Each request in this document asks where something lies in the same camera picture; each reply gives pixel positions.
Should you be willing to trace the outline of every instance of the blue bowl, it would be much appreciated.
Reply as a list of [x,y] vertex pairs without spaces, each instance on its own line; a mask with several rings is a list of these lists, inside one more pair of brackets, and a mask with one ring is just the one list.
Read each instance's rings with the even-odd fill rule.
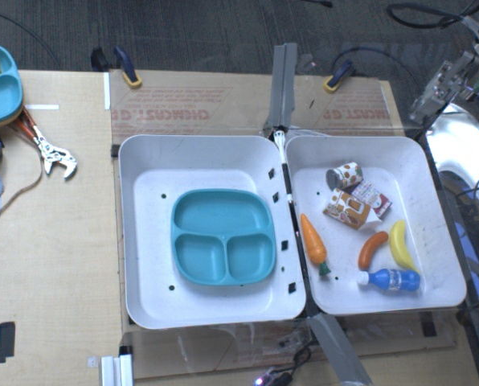
[[200,285],[247,285],[273,270],[276,241],[267,204],[249,191],[188,191],[171,216],[175,264]]
[[13,57],[0,47],[0,126],[11,123],[21,112],[22,81]]

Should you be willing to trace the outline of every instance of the dark floor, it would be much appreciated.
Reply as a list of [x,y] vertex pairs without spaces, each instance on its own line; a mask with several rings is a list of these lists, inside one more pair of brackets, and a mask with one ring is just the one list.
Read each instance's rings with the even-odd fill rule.
[[21,69],[90,71],[95,46],[112,60],[120,44],[138,69],[271,74],[273,46],[295,42],[299,56],[316,64],[297,72],[321,76],[343,51],[361,46],[370,50],[336,66],[350,58],[359,75],[389,80],[406,117],[443,61],[473,44],[460,23],[418,30],[385,12],[391,3],[416,2],[460,13],[472,0],[328,1],[332,8],[299,0],[0,0],[0,45]]

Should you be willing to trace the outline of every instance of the white plastic tray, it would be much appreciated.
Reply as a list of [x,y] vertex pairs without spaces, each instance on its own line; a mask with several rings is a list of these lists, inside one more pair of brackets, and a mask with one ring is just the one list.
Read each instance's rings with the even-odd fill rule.
[[[311,290],[317,305],[335,315],[457,306],[466,295],[465,278],[449,235],[427,159],[408,138],[352,138],[301,136],[287,142],[286,155],[297,213],[305,213],[328,250],[331,273],[319,277],[308,261]],[[383,292],[359,287],[358,254],[373,231],[355,231],[322,213],[332,191],[325,181],[328,169],[357,162],[366,180],[386,195],[392,205],[377,231],[390,231],[406,221],[406,243],[420,271],[417,292]],[[370,271],[401,269],[389,243],[373,257]]]
[[[297,244],[276,147],[265,138],[149,136],[119,153],[125,246],[125,298],[147,329],[295,318],[305,304]],[[272,213],[276,264],[251,285],[208,286],[185,279],[170,246],[170,215],[188,191],[256,193]]]

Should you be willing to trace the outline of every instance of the white bottle cap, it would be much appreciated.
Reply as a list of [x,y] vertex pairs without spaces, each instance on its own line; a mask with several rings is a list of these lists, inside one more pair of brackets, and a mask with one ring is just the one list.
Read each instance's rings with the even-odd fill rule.
[[365,286],[368,284],[369,280],[370,280],[370,275],[368,274],[368,272],[359,272],[359,275],[358,275],[359,285]]

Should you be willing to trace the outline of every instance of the carrot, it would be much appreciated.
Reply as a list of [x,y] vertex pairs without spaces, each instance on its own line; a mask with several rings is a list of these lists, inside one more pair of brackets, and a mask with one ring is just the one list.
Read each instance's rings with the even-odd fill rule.
[[368,270],[375,250],[377,250],[382,243],[387,242],[388,237],[386,232],[377,232],[368,238],[362,246],[361,252],[359,252],[358,266],[361,270]]
[[302,236],[304,237],[305,249],[309,259],[315,264],[320,265],[320,276],[330,273],[325,259],[327,258],[327,249],[318,232],[311,224],[304,213],[301,213]]

